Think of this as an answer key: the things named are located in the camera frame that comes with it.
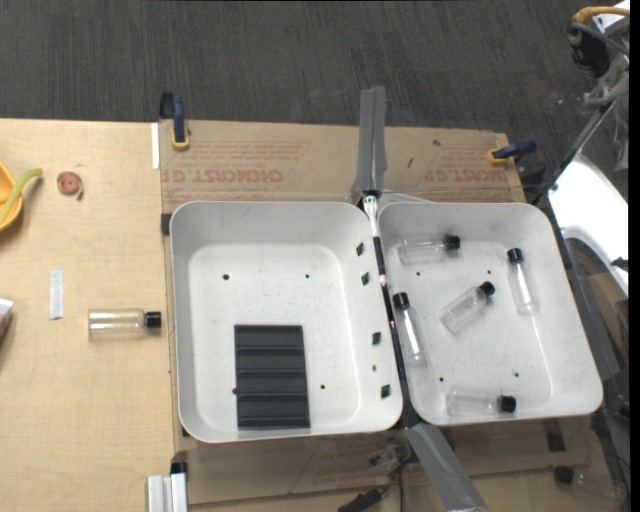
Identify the clear plastic bottle black cap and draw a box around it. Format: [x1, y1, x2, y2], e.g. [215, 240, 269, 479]
[391, 291, 429, 367]
[438, 280, 497, 335]
[397, 234, 462, 266]
[445, 387, 518, 419]
[87, 307, 163, 342]
[553, 464, 627, 502]
[506, 247, 541, 317]

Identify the black cylinder on white bracket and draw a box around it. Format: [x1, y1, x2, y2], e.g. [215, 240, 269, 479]
[567, 5, 630, 108]

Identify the black block with thin wires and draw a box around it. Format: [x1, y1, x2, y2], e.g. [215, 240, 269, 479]
[338, 488, 384, 512]

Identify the brown cardboard board red print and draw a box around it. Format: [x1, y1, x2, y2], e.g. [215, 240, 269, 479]
[158, 118, 592, 506]

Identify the yellow bowl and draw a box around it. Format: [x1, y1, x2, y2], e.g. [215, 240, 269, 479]
[0, 160, 25, 233]

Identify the black ribbed rack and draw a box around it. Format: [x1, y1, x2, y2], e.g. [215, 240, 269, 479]
[233, 324, 312, 430]

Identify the red round disc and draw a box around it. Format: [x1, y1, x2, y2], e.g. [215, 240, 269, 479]
[55, 170, 85, 197]

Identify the thin black and white rod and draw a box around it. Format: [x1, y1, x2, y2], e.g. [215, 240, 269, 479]
[363, 193, 412, 427]

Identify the white plastic tray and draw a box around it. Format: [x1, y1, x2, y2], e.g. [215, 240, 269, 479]
[168, 200, 405, 445]
[375, 201, 605, 428]

